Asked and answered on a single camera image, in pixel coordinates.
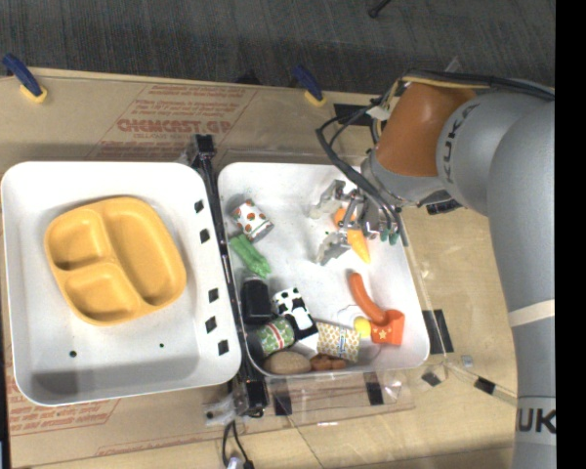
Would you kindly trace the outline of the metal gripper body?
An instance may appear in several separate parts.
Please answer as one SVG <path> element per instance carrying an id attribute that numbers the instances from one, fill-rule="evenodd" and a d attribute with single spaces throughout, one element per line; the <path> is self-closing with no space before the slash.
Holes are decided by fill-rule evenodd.
<path id="1" fill-rule="evenodd" d="M 344 227 L 362 232 L 367 239 L 379 238 L 385 226 L 380 206 L 358 190 L 346 195 L 346 203 Z"/>

